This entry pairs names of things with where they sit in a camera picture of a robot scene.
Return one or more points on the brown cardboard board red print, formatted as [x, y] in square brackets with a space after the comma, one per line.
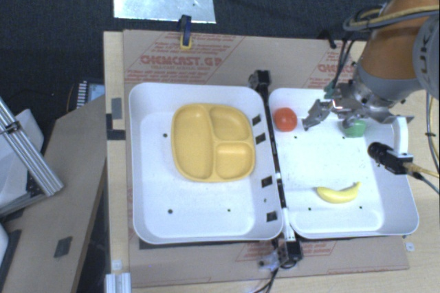
[220, 54]

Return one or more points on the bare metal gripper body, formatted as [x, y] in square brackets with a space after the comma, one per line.
[357, 101]

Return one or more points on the white plastic tray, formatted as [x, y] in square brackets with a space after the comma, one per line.
[192, 205]
[337, 161]

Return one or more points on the green round toy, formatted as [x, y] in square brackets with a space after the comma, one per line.
[355, 130]

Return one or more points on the yellow divided plate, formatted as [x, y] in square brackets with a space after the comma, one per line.
[213, 142]

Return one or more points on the yellow banana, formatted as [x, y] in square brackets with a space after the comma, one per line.
[338, 194]

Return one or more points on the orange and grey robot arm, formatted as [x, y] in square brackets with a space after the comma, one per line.
[388, 54]

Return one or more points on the thin black and white rod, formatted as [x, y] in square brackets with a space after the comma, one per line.
[274, 154]

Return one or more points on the black cylinder on white bracket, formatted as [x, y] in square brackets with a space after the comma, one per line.
[392, 150]

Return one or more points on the red tomato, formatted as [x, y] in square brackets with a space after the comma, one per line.
[285, 119]

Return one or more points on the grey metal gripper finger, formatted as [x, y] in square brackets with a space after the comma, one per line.
[316, 114]
[349, 122]

